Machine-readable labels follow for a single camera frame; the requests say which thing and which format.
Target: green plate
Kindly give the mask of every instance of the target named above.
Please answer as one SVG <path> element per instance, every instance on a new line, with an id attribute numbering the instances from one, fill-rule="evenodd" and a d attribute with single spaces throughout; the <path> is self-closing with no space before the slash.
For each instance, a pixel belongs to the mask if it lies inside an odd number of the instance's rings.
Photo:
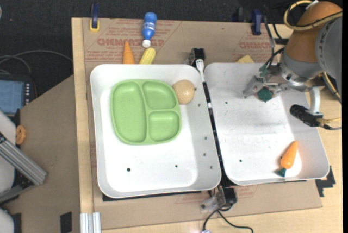
<path id="1" fill-rule="evenodd" d="M 113 87 L 114 130 L 128 144 L 169 142 L 181 131 L 181 112 L 173 87 L 159 80 L 125 80 Z"/>

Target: orange ring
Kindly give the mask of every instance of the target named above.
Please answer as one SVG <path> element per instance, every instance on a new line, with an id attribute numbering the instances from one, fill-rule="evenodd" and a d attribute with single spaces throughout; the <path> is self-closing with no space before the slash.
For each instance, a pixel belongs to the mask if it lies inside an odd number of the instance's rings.
<path id="1" fill-rule="evenodd" d="M 16 129 L 16 144 L 21 145 L 27 136 L 27 131 L 24 126 L 19 125 Z"/>

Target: blue bottle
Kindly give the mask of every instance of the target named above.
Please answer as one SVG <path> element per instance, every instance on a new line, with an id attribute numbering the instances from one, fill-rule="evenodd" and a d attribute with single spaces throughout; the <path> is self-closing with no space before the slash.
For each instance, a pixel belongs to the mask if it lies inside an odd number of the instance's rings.
<path id="1" fill-rule="evenodd" d="M 142 36 L 144 40 L 142 46 L 148 48 L 151 45 L 151 38 L 156 29 L 157 15 L 153 12 L 147 12 L 144 17 L 144 24 L 142 25 Z"/>

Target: corn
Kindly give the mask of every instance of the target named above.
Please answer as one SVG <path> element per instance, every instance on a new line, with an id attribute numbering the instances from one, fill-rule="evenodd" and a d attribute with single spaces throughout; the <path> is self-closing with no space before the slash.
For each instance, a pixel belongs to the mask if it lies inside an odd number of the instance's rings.
<path id="1" fill-rule="evenodd" d="M 156 57 L 156 50 L 152 47 L 147 48 L 144 51 L 139 64 L 151 64 L 155 57 Z"/>

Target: carrot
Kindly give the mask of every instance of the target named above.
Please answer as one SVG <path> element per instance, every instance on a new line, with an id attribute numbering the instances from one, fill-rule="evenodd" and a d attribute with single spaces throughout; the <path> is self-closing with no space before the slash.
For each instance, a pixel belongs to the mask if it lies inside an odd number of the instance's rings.
<path id="1" fill-rule="evenodd" d="M 286 170 L 292 168 L 292 166 L 294 165 L 298 146 L 299 142 L 295 140 L 283 155 L 281 160 L 282 169 L 278 171 L 278 174 L 280 176 L 285 177 Z"/>
<path id="2" fill-rule="evenodd" d="M 125 42 L 125 49 L 123 50 L 123 64 L 135 64 L 134 55 L 128 41 Z"/>

